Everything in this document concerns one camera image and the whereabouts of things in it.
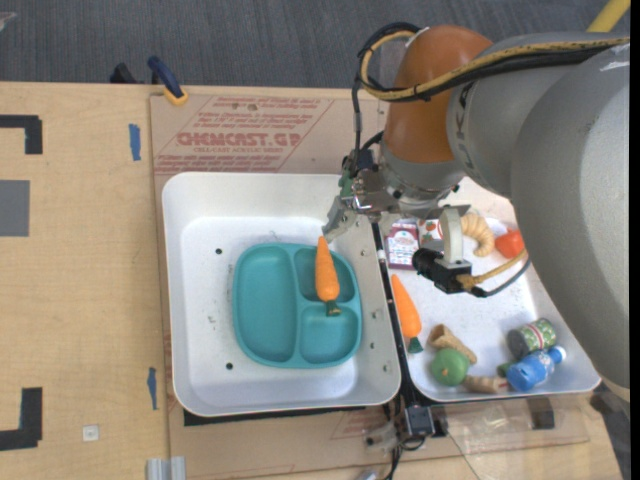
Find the dark gray floor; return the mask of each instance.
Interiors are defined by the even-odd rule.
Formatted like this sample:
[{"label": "dark gray floor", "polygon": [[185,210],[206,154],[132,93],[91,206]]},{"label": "dark gray floor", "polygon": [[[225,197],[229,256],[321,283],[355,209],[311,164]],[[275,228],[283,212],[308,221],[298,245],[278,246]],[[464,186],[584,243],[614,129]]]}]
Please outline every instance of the dark gray floor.
[{"label": "dark gray floor", "polygon": [[[392,21],[452,23],[493,41],[586,30],[609,0],[0,0],[0,80],[109,82],[121,62],[150,81],[159,56],[194,85],[350,87],[356,52]],[[613,29],[630,33],[627,13]],[[625,478],[630,420],[607,394],[605,414]]]}]

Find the wooden table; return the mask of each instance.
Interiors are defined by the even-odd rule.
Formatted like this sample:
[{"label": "wooden table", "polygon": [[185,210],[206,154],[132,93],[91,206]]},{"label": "wooden table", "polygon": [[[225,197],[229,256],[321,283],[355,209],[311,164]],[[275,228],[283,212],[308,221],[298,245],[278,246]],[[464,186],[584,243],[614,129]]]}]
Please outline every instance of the wooden table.
[{"label": "wooden table", "polygon": [[[186,89],[348,99],[348,91]],[[171,455],[149,115],[149,96],[160,92],[0,83],[0,114],[43,122],[40,155],[25,154],[23,129],[0,128],[0,182],[28,180],[30,197],[28,236],[0,234],[0,436],[19,431],[21,409],[32,409],[21,408],[22,390],[42,389],[41,440],[0,451],[0,478],[141,479],[148,459]],[[137,161],[132,123],[140,129]],[[150,369],[158,373],[155,407]],[[574,476],[563,478],[619,477],[602,418],[588,404],[584,414],[588,442],[487,457],[494,469],[526,465],[530,478],[548,478],[553,464],[567,462]],[[362,470],[272,479],[347,480]],[[463,457],[402,462],[396,473],[445,477],[475,478]]]}]

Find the orange carrot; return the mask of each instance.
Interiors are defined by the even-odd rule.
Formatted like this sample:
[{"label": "orange carrot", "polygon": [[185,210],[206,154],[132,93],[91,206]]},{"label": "orange carrot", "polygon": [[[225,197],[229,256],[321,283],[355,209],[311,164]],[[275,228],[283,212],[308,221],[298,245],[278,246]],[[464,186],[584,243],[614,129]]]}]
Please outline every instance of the orange carrot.
[{"label": "orange carrot", "polygon": [[316,292],[318,298],[327,306],[327,316],[341,313],[336,304],[336,299],[340,295],[338,273],[333,263],[331,251],[329,251],[329,244],[323,235],[318,238],[316,251]]},{"label": "orange carrot", "polygon": [[418,340],[418,334],[422,330],[422,322],[420,321],[418,310],[407,289],[396,274],[391,276],[391,287],[393,288],[393,296],[396,299],[402,335],[409,339],[409,352],[412,354],[422,352],[423,348]]}]

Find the yellow pole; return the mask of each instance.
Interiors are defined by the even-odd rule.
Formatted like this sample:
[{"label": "yellow pole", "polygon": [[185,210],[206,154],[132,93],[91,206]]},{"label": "yellow pole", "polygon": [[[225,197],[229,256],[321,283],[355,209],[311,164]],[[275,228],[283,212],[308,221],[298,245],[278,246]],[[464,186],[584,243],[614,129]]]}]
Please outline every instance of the yellow pole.
[{"label": "yellow pole", "polygon": [[610,32],[631,6],[631,0],[609,0],[587,32]]}]

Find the tin can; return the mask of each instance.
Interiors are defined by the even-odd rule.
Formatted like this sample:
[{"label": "tin can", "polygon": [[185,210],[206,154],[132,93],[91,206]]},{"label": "tin can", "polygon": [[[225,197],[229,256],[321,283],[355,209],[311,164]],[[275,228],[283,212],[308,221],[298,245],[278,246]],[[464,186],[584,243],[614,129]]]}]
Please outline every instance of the tin can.
[{"label": "tin can", "polygon": [[536,350],[556,344],[556,330],[546,318],[512,329],[507,334],[509,350],[516,359],[522,359]]}]

